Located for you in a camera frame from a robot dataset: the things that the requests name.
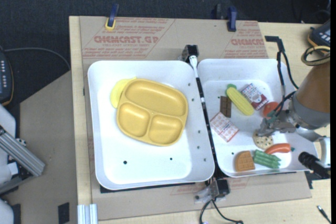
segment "round cookie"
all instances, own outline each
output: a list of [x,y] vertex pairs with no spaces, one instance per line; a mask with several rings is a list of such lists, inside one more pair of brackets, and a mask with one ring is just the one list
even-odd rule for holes
[[266,150],[274,144],[272,136],[258,136],[257,133],[253,134],[253,142],[262,150]]

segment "black device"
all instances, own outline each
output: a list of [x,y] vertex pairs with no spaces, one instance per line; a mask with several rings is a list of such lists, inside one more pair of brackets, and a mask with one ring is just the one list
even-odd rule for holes
[[322,26],[313,28],[308,36],[308,42],[316,46],[328,46],[330,47],[330,19],[326,21]]
[[0,104],[7,105],[13,97],[13,73],[11,65],[0,51]]

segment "wooden table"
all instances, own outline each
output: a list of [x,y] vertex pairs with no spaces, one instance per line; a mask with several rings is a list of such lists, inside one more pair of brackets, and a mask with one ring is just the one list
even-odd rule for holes
[[[314,25],[259,23],[263,36],[279,36],[285,46],[294,81],[300,85],[311,69],[305,66],[300,57],[307,48],[307,32]],[[74,128],[76,143],[76,170],[78,204],[92,203],[88,141],[86,129],[86,108],[83,96],[83,69],[81,58],[81,39],[79,17],[69,18],[72,92],[74,107]],[[275,58],[278,51],[274,43],[265,41],[268,56]],[[330,136],[330,126],[317,130],[321,135]],[[231,219],[241,219],[244,223],[327,223],[317,210],[320,205],[331,217],[331,180],[313,182],[312,198],[223,208],[223,214]],[[99,223],[198,223],[199,210],[162,214],[154,216],[123,218],[100,221]],[[215,209],[206,210],[203,221],[226,223]]]

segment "banana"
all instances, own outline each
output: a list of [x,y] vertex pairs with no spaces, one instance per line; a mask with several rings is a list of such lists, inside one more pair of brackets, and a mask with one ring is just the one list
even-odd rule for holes
[[110,102],[114,108],[118,107],[118,103],[121,97],[121,93],[125,88],[126,84],[129,83],[131,80],[136,79],[135,77],[132,79],[122,79],[119,80],[113,87],[111,94],[110,94]]

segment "pink package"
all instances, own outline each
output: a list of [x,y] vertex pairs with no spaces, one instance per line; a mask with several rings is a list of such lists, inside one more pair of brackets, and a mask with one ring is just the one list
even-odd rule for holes
[[210,127],[226,142],[229,142],[239,129],[221,112],[210,121]]
[[250,102],[255,110],[261,109],[268,99],[251,83],[241,91],[242,95]]

